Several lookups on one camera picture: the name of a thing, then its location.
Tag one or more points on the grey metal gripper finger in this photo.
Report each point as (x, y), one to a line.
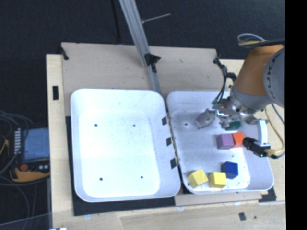
(226, 122)
(204, 119)

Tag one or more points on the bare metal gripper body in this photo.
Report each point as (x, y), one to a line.
(231, 109)

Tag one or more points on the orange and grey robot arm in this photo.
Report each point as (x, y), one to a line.
(256, 75)

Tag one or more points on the green cube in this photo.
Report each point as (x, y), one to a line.
(235, 125)

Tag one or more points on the purple cube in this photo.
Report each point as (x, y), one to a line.
(225, 141)

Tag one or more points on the orange cube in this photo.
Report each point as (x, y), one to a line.
(238, 138)

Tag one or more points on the white plastic tray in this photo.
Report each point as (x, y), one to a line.
(120, 152)
(204, 157)

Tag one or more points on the blue cube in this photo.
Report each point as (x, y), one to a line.
(230, 169)

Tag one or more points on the yellow cube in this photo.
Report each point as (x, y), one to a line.
(217, 180)
(197, 178)

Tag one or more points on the brown cardboard board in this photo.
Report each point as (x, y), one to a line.
(108, 67)

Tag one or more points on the black cylinder on white bracket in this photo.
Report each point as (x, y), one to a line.
(254, 147)

